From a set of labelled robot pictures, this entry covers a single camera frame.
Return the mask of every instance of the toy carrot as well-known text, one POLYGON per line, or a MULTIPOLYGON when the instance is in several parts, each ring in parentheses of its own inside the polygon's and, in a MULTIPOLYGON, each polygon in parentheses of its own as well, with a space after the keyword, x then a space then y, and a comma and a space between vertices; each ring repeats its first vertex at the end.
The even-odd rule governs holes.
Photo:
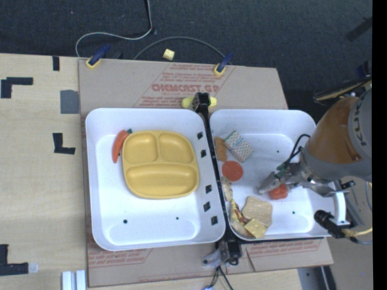
POLYGON ((123 146, 123 142, 128 137, 128 135, 131 133, 132 133, 132 129, 122 130, 115 137, 115 140, 113 143, 113 150, 112 150, 112 157, 113 157, 114 163, 117 163, 117 160, 118 160, 119 154, 120 154, 120 150, 123 146))
POLYGON ((288 188, 285 184, 279 185, 268 193, 272 200, 285 199, 288 196, 288 188))

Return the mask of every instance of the dark background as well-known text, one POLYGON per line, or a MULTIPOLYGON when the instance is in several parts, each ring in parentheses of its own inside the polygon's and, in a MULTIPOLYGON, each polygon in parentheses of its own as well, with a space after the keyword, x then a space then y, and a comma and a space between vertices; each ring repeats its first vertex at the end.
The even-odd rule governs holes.
MULTIPOLYGON (((356 79, 358 66, 372 64, 372 0, 150 3, 156 34, 138 41, 91 36, 80 43, 80 55, 89 57, 111 42, 111 52, 122 50, 124 59, 133 59, 163 38, 194 37, 233 52, 234 65, 276 68, 289 108, 316 121, 327 107, 314 103, 313 93, 356 79)), ((148 28, 145 0, 0 0, 0 53, 75 56, 75 44, 86 33, 135 37, 148 28)), ((176 51, 178 62, 220 60, 214 50, 190 40, 162 42, 139 59, 163 60, 165 48, 176 51)))

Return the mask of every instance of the yellow plate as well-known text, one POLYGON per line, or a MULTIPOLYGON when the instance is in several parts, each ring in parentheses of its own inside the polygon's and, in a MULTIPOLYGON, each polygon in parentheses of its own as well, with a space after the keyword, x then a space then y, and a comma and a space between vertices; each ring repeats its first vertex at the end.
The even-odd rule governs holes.
POLYGON ((199 184, 194 149, 176 132, 130 134, 123 143, 122 163, 126 185, 141 198, 178 198, 189 195, 199 184))

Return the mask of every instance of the blue and yellow clamp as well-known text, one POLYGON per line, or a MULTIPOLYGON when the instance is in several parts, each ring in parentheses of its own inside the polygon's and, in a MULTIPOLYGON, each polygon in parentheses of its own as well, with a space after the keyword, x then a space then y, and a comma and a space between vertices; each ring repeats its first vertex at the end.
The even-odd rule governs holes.
POLYGON ((226 56, 224 56, 223 60, 215 65, 213 69, 213 73, 217 77, 221 77, 223 73, 226 71, 226 64, 228 64, 233 56, 233 53, 228 53, 226 56))
POLYGON ((89 69, 94 69, 97 65, 101 63, 101 58, 110 50, 111 44, 103 44, 94 55, 92 55, 88 60, 86 60, 86 66, 89 69))

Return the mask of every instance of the cardboard sheet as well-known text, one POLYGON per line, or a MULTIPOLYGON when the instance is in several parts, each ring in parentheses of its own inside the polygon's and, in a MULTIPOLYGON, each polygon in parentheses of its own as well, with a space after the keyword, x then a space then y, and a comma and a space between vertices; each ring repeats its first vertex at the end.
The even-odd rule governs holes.
MULTIPOLYGON (((88 284, 94 286, 212 276, 201 258, 215 244, 110 252, 101 249, 91 233, 84 122, 96 108, 180 108, 185 97, 208 92, 217 106, 238 109, 287 109, 278 73, 270 68, 228 66, 222 77, 212 65, 191 63, 103 60, 94 70, 79 60, 83 174, 86 199, 88 284)), ((264 242, 242 246, 237 266, 228 274, 271 271, 332 264, 326 239, 264 242)))

